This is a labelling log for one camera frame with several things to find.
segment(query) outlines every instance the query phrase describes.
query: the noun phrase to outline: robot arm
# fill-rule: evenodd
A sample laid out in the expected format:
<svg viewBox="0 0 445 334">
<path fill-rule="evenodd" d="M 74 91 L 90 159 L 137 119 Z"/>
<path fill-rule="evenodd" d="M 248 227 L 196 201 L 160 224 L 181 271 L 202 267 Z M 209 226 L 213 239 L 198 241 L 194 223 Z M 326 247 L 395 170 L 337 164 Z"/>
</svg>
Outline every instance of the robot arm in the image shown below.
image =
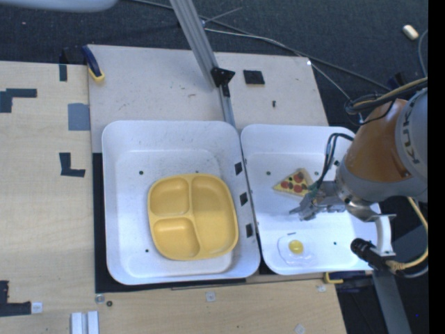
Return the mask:
<svg viewBox="0 0 445 334">
<path fill-rule="evenodd" d="M 411 95 L 415 93 L 408 101 L 394 97 L 400 95 L 397 90 L 384 95 L 351 140 L 334 181 L 324 181 L 323 170 L 300 206 L 290 211 L 298 213 L 301 220 L 309 220 L 319 212 L 347 210 L 362 221 L 375 222 L 377 246 L 363 239 L 351 244 L 351 250 L 375 269 L 396 271 L 402 267 L 393 261 L 391 248 L 388 219 L 395 215 L 379 214 L 373 205 L 392 196 L 428 202 L 428 87 L 412 91 L 426 82 L 425 78 L 404 87 Z M 347 111 L 357 113 L 365 104 L 358 101 Z M 325 168 L 332 166 L 335 143 L 331 143 L 330 138 Z"/>
</svg>

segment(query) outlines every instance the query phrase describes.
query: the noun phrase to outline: black clamp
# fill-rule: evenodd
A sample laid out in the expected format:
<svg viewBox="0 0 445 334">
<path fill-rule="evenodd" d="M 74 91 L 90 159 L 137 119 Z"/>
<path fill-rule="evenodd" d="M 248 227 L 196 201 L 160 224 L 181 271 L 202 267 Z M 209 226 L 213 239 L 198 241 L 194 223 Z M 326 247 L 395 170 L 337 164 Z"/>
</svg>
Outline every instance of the black clamp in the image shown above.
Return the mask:
<svg viewBox="0 0 445 334">
<path fill-rule="evenodd" d="M 213 81 L 215 82 L 215 85 L 217 87 L 222 87 L 222 94 L 225 97 L 230 97 L 229 92 L 229 82 L 232 80 L 232 78 L 235 75 L 235 72 L 232 72 L 231 70 L 224 70 L 219 67 L 214 67 L 210 71 L 211 76 L 213 77 Z"/>
</svg>

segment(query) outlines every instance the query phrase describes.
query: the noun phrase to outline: white pipe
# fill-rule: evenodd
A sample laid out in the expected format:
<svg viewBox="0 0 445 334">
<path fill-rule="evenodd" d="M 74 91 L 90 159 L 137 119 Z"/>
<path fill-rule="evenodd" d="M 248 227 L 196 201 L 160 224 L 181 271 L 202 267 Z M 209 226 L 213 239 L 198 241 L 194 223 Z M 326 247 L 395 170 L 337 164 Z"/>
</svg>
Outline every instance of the white pipe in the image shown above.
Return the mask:
<svg viewBox="0 0 445 334">
<path fill-rule="evenodd" d="M 96 13 L 114 6 L 118 0 L 0 0 L 0 4 L 54 10 L 67 13 Z"/>
<path fill-rule="evenodd" d="M 391 245 L 391 223 L 389 217 L 382 215 L 375 220 L 377 227 L 377 253 L 381 256 L 395 255 Z"/>
</svg>

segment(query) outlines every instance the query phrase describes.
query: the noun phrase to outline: toy pizza slice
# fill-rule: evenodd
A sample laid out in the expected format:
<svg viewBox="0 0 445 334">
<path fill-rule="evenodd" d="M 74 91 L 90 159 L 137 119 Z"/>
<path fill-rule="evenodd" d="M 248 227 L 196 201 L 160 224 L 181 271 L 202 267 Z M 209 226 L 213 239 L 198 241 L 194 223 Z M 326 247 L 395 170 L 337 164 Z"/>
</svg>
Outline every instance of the toy pizza slice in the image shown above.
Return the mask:
<svg viewBox="0 0 445 334">
<path fill-rule="evenodd" d="M 312 184 L 309 173 L 304 168 L 299 168 L 294 173 L 278 182 L 273 188 L 276 191 L 285 192 L 294 196 L 305 196 Z"/>
</svg>

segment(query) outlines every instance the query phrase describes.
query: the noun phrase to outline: small white object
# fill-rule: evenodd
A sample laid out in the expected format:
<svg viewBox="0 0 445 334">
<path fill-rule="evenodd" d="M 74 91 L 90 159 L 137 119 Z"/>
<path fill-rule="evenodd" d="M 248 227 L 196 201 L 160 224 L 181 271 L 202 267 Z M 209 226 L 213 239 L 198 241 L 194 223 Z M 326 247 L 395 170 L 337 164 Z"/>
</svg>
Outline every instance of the small white object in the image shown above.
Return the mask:
<svg viewBox="0 0 445 334">
<path fill-rule="evenodd" d="M 419 33 L 411 25 L 405 25 L 402 29 L 403 33 L 412 41 L 419 38 Z"/>
<path fill-rule="evenodd" d="M 71 313 L 70 334 L 99 334 L 98 311 Z"/>
<path fill-rule="evenodd" d="M 319 286 L 317 286 L 317 291 L 319 291 L 320 293 L 326 292 L 326 287 L 325 287 L 325 285 L 319 285 Z"/>
<path fill-rule="evenodd" d="M 306 329 L 304 326 L 302 326 L 301 324 L 297 324 L 297 326 L 295 327 L 295 329 L 293 329 L 294 332 L 296 332 L 297 334 L 305 334 L 306 333 Z"/>
<path fill-rule="evenodd" d="M 215 292 L 206 292 L 206 301 L 207 302 L 214 302 L 214 301 L 216 301 L 216 294 L 215 294 Z"/>
<path fill-rule="evenodd" d="M 42 302 L 32 302 L 31 304 L 31 314 L 38 314 L 43 312 L 43 303 Z"/>
</svg>

